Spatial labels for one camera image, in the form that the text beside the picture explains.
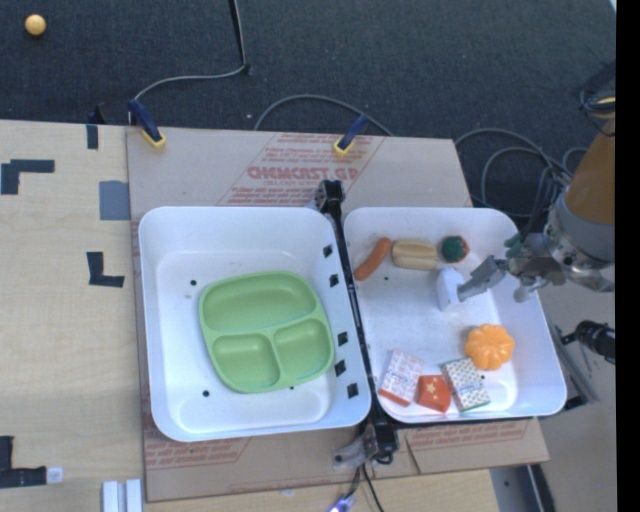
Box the orange and white carton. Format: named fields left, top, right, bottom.
left=377, top=348, right=426, bottom=408

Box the black cylinder on white bracket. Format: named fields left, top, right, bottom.
left=552, top=319, right=617, bottom=407

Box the green divided plate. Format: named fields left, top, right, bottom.
left=197, top=269, right=336, bottom=395

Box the green and red toy fruit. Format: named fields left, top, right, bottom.
left=440, top=234, right=471, bottom=264

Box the brown cardboard board red print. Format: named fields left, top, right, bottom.
left=124, top=126, right=551, bottom=504

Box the orange cube with yellow star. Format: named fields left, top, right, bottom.
left=415, top=374, right=453, bottom=415

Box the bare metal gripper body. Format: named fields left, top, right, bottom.
left=505, top=219, right=617, bottom=294

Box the tan toy bread bun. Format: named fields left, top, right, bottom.
left=390, top=239, right=440, bottom=272

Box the black block with wires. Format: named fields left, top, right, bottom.
left=366, top=418, right=401, bottom=465
left=313, top=179, right=347, bottom=215

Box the orange toy sausage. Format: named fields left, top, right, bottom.
left=353, top=236, right=394, bottom=282

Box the orange toy pumpkin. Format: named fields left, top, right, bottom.
left=463, top=323, right=516, bottom=372

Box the thin black rod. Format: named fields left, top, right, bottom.
left=323, top=197, right=386, bottom=427

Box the white carton with green dots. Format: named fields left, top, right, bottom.
left=440, top=357, right=492, bottom=414

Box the white plastic tray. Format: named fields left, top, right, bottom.
left=137, top=205, right=373, bottom=444
left=343, top=205, right=569, bottom=426

